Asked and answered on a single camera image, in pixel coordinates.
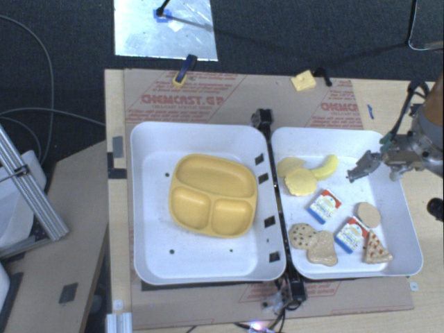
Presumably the yellow round biscuit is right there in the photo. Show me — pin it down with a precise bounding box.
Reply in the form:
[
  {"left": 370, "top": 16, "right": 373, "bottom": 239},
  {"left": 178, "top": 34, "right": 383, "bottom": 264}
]
[{"left": 284, "top": 167, "right": 318, "bottom": 198}]

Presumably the black cylinder on white bracket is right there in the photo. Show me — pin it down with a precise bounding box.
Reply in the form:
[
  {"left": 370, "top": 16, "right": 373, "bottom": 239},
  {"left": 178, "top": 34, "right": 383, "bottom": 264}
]
[{"left": 427, "top": 197, "right": 444, "bottom": 219}]

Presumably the chocolate chip cookie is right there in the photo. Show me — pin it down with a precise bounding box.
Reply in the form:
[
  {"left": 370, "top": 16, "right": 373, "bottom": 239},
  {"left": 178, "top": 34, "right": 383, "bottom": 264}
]
[{"left": 288, "top": 222, "right": 318, "bottom": 250}]

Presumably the black block with thin wires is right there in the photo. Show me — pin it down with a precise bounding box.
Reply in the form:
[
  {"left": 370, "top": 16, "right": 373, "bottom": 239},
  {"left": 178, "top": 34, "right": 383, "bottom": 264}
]
[
  {"left": 250, "top": 108, "right": 275, "bottom": 130},
  {"left": 283, "top": 277, "right": 308, "bottom": 304}
]

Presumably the yellow cheese slice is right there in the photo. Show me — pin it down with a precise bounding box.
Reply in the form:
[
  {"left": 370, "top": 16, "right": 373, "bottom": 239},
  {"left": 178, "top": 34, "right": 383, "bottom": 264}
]
[{"left": 290, "top": 69, "right": 318, "bottom": 92}]

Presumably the tan bread slice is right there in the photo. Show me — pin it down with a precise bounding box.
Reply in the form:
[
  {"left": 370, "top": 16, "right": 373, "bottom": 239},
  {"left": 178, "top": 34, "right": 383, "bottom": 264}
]
[{"left": 305, "top": 230, "right": 339, "bottom": 268}]

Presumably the yellow potato chip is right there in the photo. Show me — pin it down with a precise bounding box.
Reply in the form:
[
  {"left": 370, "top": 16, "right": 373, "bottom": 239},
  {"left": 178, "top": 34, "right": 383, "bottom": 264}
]
[{"left": 275, "top": 156, "right": 307, "bottom": 178}]

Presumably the brown round biscuit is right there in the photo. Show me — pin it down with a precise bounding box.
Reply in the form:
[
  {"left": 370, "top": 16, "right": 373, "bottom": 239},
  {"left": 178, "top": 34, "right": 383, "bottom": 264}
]
[{"left": 356, "top": 201, "right": 382, "bottom": 228}]

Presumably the yellow banana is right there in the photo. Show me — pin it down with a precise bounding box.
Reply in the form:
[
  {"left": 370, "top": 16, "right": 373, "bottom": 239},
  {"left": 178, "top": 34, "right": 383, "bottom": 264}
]
[{"left": 309, "top": 153, "right": 340, "bottom": 181}]

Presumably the white plastic tray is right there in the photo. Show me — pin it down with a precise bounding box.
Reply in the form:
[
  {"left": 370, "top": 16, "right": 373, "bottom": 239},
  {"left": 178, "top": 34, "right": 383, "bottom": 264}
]
[
  {"left": 270, "top": 126, "right": 425, "bottom": 280},
  {"left": 129, "top": 120, "right": 288, "bottom": 287}
]

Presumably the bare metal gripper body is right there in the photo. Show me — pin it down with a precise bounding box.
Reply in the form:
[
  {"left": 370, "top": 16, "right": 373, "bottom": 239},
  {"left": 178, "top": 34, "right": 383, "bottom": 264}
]
[{"left": 380, "top": 134, "right": 444, "bottom": 182}]

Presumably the thin black and white rod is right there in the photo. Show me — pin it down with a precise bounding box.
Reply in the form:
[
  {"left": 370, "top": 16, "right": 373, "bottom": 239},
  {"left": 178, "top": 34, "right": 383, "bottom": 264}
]
[{"left": 262, "top": 122, "right": 298, "bottom": 281}]

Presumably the blue and white carton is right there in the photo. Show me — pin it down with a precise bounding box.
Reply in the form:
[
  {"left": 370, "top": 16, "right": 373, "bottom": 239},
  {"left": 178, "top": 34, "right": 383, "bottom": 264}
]
[
  {"left": 334, "top": 216, "right": 370, "bottom": 255},
  {"left": 306, "top": 188, "right": 343, "bottom": 225}
]

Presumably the pizza slice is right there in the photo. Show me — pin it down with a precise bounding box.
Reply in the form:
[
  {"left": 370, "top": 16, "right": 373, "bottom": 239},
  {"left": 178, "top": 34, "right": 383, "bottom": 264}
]
[{"left": 362, "top": 229, "right": 394, "bottom": 265}]

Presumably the brown cardboard board red print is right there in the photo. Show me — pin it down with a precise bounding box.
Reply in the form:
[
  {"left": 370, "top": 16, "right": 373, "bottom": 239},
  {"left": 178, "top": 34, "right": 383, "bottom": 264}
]
[{"left": 122, "top": 68, "right": 416, "bottom": 331}]

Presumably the yellow divided plate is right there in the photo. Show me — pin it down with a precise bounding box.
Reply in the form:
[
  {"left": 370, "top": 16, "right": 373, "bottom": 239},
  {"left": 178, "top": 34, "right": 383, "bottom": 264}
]
[{"left": 168, "top": 153, "right": 259, "bottom": 240}]

